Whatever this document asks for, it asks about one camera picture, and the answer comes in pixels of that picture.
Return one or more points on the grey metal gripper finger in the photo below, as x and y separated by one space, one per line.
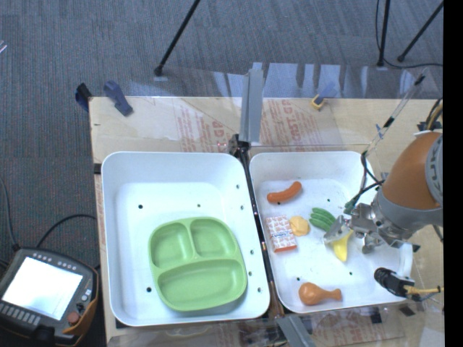
369 246
336 230

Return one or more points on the white plastic tray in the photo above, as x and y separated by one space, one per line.
318 266
126 251

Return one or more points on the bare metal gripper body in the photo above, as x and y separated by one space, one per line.
372 224

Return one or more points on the green pea pods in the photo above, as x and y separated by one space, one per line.
321 219

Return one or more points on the orange sausage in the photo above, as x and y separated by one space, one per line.
284 194

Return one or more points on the brown cardboard board red print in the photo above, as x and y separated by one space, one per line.
152 125

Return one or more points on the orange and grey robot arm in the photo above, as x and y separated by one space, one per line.
408 172

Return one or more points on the black tripod stand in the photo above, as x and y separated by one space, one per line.
385 20
181 27

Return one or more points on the yellow banana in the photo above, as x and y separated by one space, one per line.
343 249

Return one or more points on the orange and white carton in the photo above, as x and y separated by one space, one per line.
282 234

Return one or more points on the yellow biscuit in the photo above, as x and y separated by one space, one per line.
299 226

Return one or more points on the black cylinder on white bracket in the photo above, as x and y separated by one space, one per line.
388 279

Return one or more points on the green divided plate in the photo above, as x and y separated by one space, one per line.
199 284

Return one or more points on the orange chicken drumstick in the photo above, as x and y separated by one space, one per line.
313 294

